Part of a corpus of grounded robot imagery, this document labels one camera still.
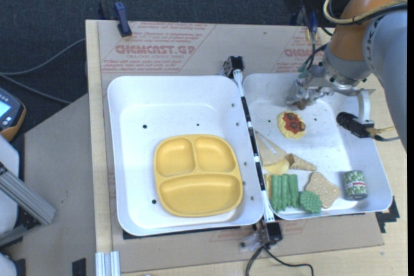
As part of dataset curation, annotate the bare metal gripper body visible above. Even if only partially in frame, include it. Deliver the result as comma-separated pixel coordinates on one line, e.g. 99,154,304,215
293,69,362,98

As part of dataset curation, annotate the yellow divided plate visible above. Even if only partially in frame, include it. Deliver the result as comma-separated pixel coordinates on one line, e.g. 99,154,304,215
153,133,245,218

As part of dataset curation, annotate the beige triangular cracker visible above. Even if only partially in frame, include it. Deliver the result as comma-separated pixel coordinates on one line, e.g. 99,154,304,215
287,153,318,172

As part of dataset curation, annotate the green peas can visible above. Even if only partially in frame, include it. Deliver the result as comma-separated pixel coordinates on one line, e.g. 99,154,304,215
343,169,368,202

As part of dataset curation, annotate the green asparagus bunch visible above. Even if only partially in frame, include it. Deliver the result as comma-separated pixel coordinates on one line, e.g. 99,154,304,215
269,173,300,213

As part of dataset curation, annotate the thin black and white rod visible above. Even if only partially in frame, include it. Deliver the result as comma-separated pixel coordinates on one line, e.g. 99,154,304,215
233,69,276,222

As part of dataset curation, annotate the beige triangular sandwich slice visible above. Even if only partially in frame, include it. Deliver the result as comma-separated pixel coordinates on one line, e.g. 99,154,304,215
254,129,288,167

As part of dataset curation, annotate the yellow flat piece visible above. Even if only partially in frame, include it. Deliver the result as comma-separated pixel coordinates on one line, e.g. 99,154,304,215
263,173,273,198

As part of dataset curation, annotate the green bumpy lettuce piece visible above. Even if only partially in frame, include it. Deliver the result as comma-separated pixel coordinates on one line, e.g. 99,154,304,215
298,190,323,215

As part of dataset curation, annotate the brown cardboard board red print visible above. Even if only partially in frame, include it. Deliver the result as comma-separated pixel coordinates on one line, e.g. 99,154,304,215
96,21,386,274

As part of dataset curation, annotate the white plastic tray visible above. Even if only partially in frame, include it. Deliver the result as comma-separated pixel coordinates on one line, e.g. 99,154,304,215
107,74,266,237
242,72,393,221

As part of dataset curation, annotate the beige bread slice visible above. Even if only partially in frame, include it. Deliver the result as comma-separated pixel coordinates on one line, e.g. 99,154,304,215
304,171,342,209

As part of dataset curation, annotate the yellow pasta with red sauce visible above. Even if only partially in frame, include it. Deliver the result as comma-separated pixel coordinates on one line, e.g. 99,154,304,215
276,110,307,140

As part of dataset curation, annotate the black cylinder on white bracket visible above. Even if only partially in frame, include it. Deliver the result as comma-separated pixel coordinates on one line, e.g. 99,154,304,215
335,89,376,139

